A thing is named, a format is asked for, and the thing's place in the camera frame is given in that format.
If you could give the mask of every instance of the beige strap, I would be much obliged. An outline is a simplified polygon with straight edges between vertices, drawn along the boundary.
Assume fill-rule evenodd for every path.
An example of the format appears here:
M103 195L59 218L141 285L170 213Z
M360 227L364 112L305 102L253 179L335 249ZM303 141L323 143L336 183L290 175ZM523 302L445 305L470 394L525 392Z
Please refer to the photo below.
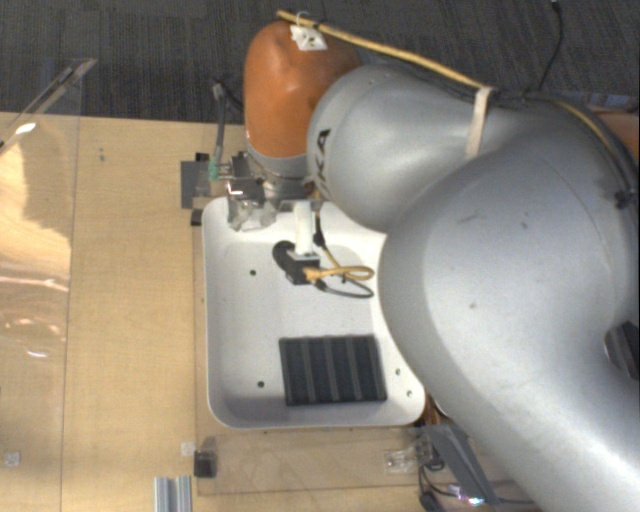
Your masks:
M473 106L473 119L471 120L465 150L467 158L473 158L480 151L484 121L487 117L487 105L489 104L489 96L491 96L492 91L493 87L483 86L480 87L476 93L476 101Z

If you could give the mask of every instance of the white plastic rod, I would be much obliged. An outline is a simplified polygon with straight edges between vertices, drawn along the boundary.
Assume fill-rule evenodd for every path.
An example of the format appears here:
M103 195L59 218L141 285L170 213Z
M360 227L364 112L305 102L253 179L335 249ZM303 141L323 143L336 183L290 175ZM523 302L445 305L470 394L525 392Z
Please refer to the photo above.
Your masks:
M296 254L304 256L313 252L313 217L311 202L297 201L293 207L296 221Z

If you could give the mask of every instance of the white tray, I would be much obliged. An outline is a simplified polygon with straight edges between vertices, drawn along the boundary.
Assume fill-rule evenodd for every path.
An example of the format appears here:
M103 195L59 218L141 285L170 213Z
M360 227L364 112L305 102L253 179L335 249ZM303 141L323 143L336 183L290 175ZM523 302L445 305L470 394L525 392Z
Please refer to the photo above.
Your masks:
M213 415L229 427L243 429L397 426L415 421L423 411L425 391L387 330L376 280L368 285L376 296L368 300L294 286L271 255L277 242L294 240L293 214L279 214L266 229L236 232L227 225L227 211L227 200L220 198L203 214L207 392ZM377 269L384 235L355 224L330 203L322 207L322 227L343 265ZM280 338L372 333L386 401L286 405Z

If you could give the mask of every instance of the wooden surface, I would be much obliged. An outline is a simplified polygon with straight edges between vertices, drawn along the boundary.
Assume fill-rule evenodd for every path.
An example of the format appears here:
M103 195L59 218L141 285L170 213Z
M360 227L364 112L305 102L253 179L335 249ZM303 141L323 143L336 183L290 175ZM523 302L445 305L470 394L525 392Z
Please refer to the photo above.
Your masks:
M197 436L193 251L179 162L210 152L215 128L82 118L79 133L64 395L48 417L14 425L35 439L63 418L54 426L62 458L44 453L47 464L10 508L0 493L10 512L146 512L156 476L192 472L181 447ZM226 138L231 153L242 129ZM30 385L25 399L36 385L47 392L45 380ZM195 487L195 511L421 510L412 486L217 496Z

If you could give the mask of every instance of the black mat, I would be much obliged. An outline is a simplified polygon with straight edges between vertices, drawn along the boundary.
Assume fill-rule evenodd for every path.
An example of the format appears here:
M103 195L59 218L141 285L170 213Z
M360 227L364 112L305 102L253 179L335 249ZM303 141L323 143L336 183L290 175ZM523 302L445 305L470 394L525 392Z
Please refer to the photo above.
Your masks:
M565 44L546 88L637 96L638 1L560 1ZM241 96L247 46L277 8L508 88L539 80L557 34L549 0L0 0L0 110L30 99L25 63L97 57L86 115L211 121L212 83Z

